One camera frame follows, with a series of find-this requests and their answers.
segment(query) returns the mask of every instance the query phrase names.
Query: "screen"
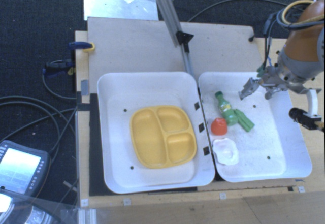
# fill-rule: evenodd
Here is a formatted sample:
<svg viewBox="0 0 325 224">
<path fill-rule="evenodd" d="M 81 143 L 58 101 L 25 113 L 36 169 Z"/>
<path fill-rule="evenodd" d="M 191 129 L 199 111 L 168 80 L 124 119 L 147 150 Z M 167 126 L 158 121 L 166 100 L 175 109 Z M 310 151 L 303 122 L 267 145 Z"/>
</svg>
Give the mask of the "screen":
<svg viewBox="0 0 325 224">
<path fill-rule="evenodd" d="M 39 156 L 8 148 L 0 162 L 0 186 L 24 194 L 40 160 Z"/>
</svg>

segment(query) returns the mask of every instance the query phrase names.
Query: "yellow plate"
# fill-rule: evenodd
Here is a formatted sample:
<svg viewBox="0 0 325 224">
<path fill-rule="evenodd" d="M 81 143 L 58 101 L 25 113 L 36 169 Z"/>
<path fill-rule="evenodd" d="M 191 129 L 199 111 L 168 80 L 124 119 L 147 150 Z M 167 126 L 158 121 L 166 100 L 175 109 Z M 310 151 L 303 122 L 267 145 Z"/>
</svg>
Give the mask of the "yellow plate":
<svg viewBox="0 0 325 224">
<path fill-rule="evenodd" d="M 160 169 L 193 159 L 197 143 L 192 124 L 176 106 L 147 107 L 136 111 L 130 121 L 131 139 L 139 161 Z"/>
</svg>

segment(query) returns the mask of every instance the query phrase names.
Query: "cable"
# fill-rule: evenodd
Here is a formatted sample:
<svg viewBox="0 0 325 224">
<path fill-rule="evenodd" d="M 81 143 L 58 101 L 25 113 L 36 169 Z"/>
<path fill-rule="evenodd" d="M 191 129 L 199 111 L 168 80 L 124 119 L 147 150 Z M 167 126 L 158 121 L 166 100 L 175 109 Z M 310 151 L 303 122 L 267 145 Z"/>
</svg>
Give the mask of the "cable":
<svg viewBox="0 0 325 224">
<path fill-rule="evenodd" d="M 272 37 L 271 37 L 271 31 L 272 28 L 275 24 L 276 20 L 274 20 L 271 25 L 270 28 L 268 29 L 267 35 L 265 35 L 265 40 L 264 40 L 264 62 L 263 62 L 263 69 L 265 69 L 266 67 L 266 63 L 269 59 L 269 54 L 270 54 L 270 48 L 271 48 L 271 44 L 272 44 Z"/>
<path fill-rule="evenodd" d="M 197 14 L 195 14 L 194 16 L 192 16 L 187 22 L 191 22 L 193 21 L 195 18 L 197 18 L 199 15 L 201 15 L 202 13 L 204 13 L 205 11 L 211 9 L 212 7 L 218 6 L 220 4 L 224 4 L 224 3 L 228 3 L 228 2 L 232 2 L 232 1 L 241 1 L 241 0 L 222 0 L 219 2 L 216 2 L 208 7 L 206 7 L 205 9 L 199 11 Z M 269 3 L 274 3 L 274 4 L 278 4 L 278 5 L 282 5 L 282 6 L 287 6 L 287 4 L 282 3 L 282 2 L 278 2 L 278 1 L 274 1 L 274 0 L 252 0 L 252 1 L 265 1 L 265 2 L 269 2 Z"/>
<path fill-rule="evenodd" d="M 270 57 L 268 57 L 268 61 L 269 61 L 269 65 L 272 66 L 272 61 Z"/>
<path fill-rule="evenodd" d="M 73 108 L 70 108 L 70 109 L 62 110 L 62 111 L 60 111 L 60 112 L 61 112 L 61 113 L 66 113 L 66 112 L 73 111 L 73 110 L 74 110 Z M 18 133 L 18 132 L 20 132 L 20 131 L 22 131 L 22 130 L 28 128 L 28 127 L 30 127 L 31 125 L 37 124 L 37 123 L 39 123 L 39 122 L 41 122 L 41 121 L 43 121 L 43 120 L 46 120 L 46 119 L 48 119 L 48 118 L 50 118 L 50 116 L 42 117 L 42 118 L 40 118 L 40 119 L 38 119 L 38 120 L 35 120 L 35 121 L 33 121 L 33 122 L 31 122 L 31 123 L 29 123 L 29 124 L 27 124 L 27 125 L 24 125 L 24 126 L 22 126 L 21 128 L 15 130 L 15 131 L 13 131 L 13 132 L 11 132 L 9 135 L 5 136 L 4 139 L 8 139 L 8 138 L 10 138 L 11 136 L 13 136 L 14 134 L 16 134 L 16 133 Z"/>
<path fill-rule="evenodd" d="M 44 101 L 41 101 L 39 99 L 34 99 L 34 98 L 30 98 L 30 97 L 25 97 L 25 96 L 6 96 L 6 97 L 1 97 L 0 98 L 0 101 L 2 100 L 10 100 L 10 99 L 23 99 L 23 100 L 28 100 L 28 101 L 33 101 L 33 102 L 38 102 L 42 105 L 45 105 L 49 108 L 51 108 L 52 110 L 54 110 L 56 113 L 58 113 L 63 120 L 65 120 L 66 122 L 68 121 L 67 118 L 60 112 L 58 111 L 56 108 L 54 108 L 53 106 L 51 106 L 50 104 L 44 102 Z"/>
<path fill-rule="evenodd" d="M 45 86 L 45 88 L 47 89 L 47 91 L 50 92 L 52 95 L 56 96 L 57 98 L 65 99 L 65 100 L 76 100 L 76 98 L 64 97 L 64 96 L 61 96 L 61 95 L 55 93 L 54 91 L 52 91 L 49 88 L 49 86 L 46 84 L 44 75 L 42 75 L 42 81 L 43 81 L 43 85 Z"/>
<path fill-rule="evenodd" d="M 58 136 L 58 138 L 60 137 L 60 129 L 59 129 L 59 126 L 58 126 L 58 124 L 57 124 L 55 118 L 54 118 L 54 117 L 52 116 L 52 114 L 51 114 L 49 111 L 47 111 L 45 108 L 43 108 L 43 107 L 41 107 L 41 106 L 39 106 L 39 105 L 37 105 L 37 104 L 30 103 L 30 102 L 25 102 L 25 101 L 10 101 L 10 102 L 4 102 L 4 103 L 1 103 L 1 104 L 0 104 L 0 107 L 2 107 L 2 106 L 7 106 L 7 105 L 26 105 L 26 106 L 36 107 L 36 108 L 42 110 L 43 112 L 45 112 L 46 114 L 48 114 L 49 117 L 52 119 L 52 121 L 53 121 L 53 123 L 54 123 L 54 125 L 55 125 L 55 128 L 56 128 L 56 131 L 57 131 L 57 136 Z"/>
<path fill-rule="evenodd" d="M 315 16 L 310 19 L 307 19 L 307 20 L 304 20 L 301 22 L 296 22 L 296 23 L 291 23 L 287 20 L 286 16 L 291 8 L 294 8 L 297 5 L 310 5 L 312 3 L 314 3 L 314 1 L 312 1 L 312 0 L 298 0 L 298 1 L 292 2 L 286 8 L 280 10 L 277 13 L 276 21 L 283 28 L 286 28 L 288 30 L 302 30 L 302 29 L 306 29 L 306 28 L 309 28 L 314 25 L 324 24 L 325 15 Z"/>
<path fill-rule="evenodd" d="M 54 151 L 54 149 L 56 148 L 56 152 L 55 152 L 55 154 L 54 154 L 54 156 L 52 157 L 52 160 L 51 160 L 51 164 L 53 164 L 54 161 L 55 161 L 55 159 L 56 159 L 56 157 L 57 157 L 57 155 L 58 155 L 58 152 L 59 152 L 59 142 L 60 142 L 60 140 L 62 139 L 63 134 L 65 133 L 67 127 L 69 126 L 70 129 L 74 132 L 72 126 L 70 125 L 70 122 L 71 122 L 71 120 L 72 120 L 72 118 L 73 118 L 73 115 L 74 115 L 75 112 L 77 111 L 77 108 L 73 109 L 73 113 L 72 113 L 72 115 L 70 116 L 69 120 L 67 120 L 66 117 L 65 117 L 65 116 L 64 116 L 60 111 L 58 111 L 58 110 L 57 110 L 56 108 L 54 108 L 53 106 L 51 106 L 51 105 L 49 105 L 49 104 L 47 104 L 46 102 L 43 102 L 43 101 L 41 101 L 41 100 L 34 99 L 34 98 L 30 98 L 30 97 L 25 97 L 25 96 L 8 96 L 8 97 L 2 97 L 2 98 L 0 98 L 0 101 L 2 101 L 2 100 L 6 100 L 6 99 L 25 99 L 25 100 L 29 100 L 29 101 L 39 102 L 39 103 L 41 103 L 41 104 L 43 104 L 43 105 L 45 105 L 45 106 L 48 106 L 49 108 L 53 109 L 54 111 L 56 111 L 56 113 L 59 114 L 59 115 L 60 115 L 60 116 L 61 116 L 61 117 L 62 117 L 62 118 L 67 122 L 66 125 L 64 126 L 64 129 L 63 129 L 62 133 L 60 133 L 60 129 L 59 129 L 58 124 L 57 124 L 55 118 L 53 117 L 53 115 L 52 115 L 48 110 L 46 110 L 45 108 L 43 108 L 43 107 L 41 107 L 41 106 L 39 106 L 39 105 L 37 105 L 37 104 L 31 103 L 31 102 L 24 102 L 24 101 L 11 101 L 11 102 L 5 102 L 5 103 L 1 103 L 1 104 L 0 104 L 0 107 L 1 107 L 1 106 L 4 106 L 4 105 L 12 105 L 12 104 L 13 104 L 13 105 L 14 105 L 14 104 L 22 104 L 22 105 L 34 106 L 34 107 L 37 107 L 37 108 L 41 109 L 42 111 L 44 111 L 45 113 L 47 113 L 49 117 L 51 117 L 51 119 L 53 120 L 53 122 L 54 122 L 54 124 L 55 124 L 55 126 L 56 126 L 57 132 L 58 132 L 58 133 L 57 133 L 57 134 L 58 134 L 58 140 L 57 140 L 57 142 L 55 143 L 55 145 L 53 146 L 53 148 L 50 150 L 50 153 L 52 153 L 52 152 Z M 2 138 L 2 139 L 0 140 L 0 142 L 2 142 L 3 140 L 5 140 L 5 139 L 11 137 L 13 134 L 17 133 L 18 131 L 20 131 L 20 130 L 22 130 L 22 129 L 25 129 L 26 127 L 29 127 L 30 125 L 32 125 L 32 124 L 34 124 L 34 123 L 36 123 L 36 122 L 39 122 L 39 121 L 41 121 L 41 120 L 44 120 L 44 118 L 38 119 L 38 120 L 36 120 L 36 121 L 33 121 L 32 123 L 29 123 L 28 125 L 25 125 L 25 126 L 21 127 L 20 129 L 14 131 L 14 132 L 12 132 L 11 134 L 7 135 L 6 137 Z"/>
<path fill-rule="evenodd" d="M 75 108 L 75 109 L 73 110 L 73 112 L 72 112 L 70 118 L 68 119 L 66 125 L 64 126 L 64 128 L 63 128 L 63 130 L 62 130 L 62 132 L 61 132 L 61 135 L 60 135 L 59 138 L 57 139 L 55 145 L 51 148 L 50 153 L 52 153 L 52 152 L 55 150 L 55 148 L 57 148 L 57 147 L 59 146 L 59 143 L 60 143 L 60 141 L 61 141 L 61 139 L 62 139 L 62 137 L 63 137 L 65 131 L 67 130 L 67 127 L 68 127 L 68 125 L 70 124 L 72 118 L 74 117 L 76 111 L 77 111 L 77 108 Z M 52 159 L 52 162 L 55 161 L 55 159 L 56 159 L 56 157 L 57 157 L 57 153 L 58 153 L 58 149 L 57 149 L 56 152 L 55 152 L 55 155 L 54 155 L 54 157 L 53 157 L 53 159 Z"/>
</svg>

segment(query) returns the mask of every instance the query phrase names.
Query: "yellow clamp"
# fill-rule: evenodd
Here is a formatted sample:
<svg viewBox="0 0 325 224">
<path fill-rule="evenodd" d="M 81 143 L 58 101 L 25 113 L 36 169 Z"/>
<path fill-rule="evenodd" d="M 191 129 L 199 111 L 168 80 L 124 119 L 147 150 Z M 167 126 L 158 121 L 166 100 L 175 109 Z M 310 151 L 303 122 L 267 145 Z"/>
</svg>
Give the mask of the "yellow clamp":
<svg viewBox="0 0 325 224">
<path fill-rule="evenodd" d="M 69 70 L 68 70 L 68 75 L 73 75 L 74 73 L 76 73 L 76 68 L 75 67 L 71 67 Z"/>
<path fill-rule="evenodd" d="M 88 49 L 82 49 L 83 52 L 93 52 L 95 51 L 95 44 L 94 43 L 90 43 L 92 45 L 91 48 L 88 48 Z"/>
</svg>

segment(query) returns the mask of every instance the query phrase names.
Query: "yellow cable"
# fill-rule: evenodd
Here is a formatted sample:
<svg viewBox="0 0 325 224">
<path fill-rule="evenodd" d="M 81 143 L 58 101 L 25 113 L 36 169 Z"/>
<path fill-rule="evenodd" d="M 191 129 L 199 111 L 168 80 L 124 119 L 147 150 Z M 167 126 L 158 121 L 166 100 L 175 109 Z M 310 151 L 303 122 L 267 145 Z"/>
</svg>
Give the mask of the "yellow cable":
<svg viewBox="0 0 325 224">
<path fill-rule="evenodd" d="M 292 2 L 291 4 L 289 4 L 282 12 L 282 15 L 281 15 L 281 19 L 282 19 L 282 22 L 287 24 L 287 25 L 299 25 L 299 24 L 304 24 L 304 23 L 308 23 L 308 22 L 315 22 L 315 21 L 320 21 L 322 19 L 325 18 L 325 15 L 319 15 L 319 16 L 316 16 L 316 17 L 312 17 L 308 20 L 305 20 L 305 21 L 302 21 L 302 22 L 299 22 L 299 23 L 290 23 L 289 21 L 287 21 L 285 19 L 285 15 L 286 13 L 288 12 L 288 10 L 290 8 L 292 8 L 293 6 L 296 6 L 296 5 L 299 5 L 299 4 L 312 4 L 314 1 L 313 0 L 297 0 L 297 1 L 294 1 Z"/>
</svg>

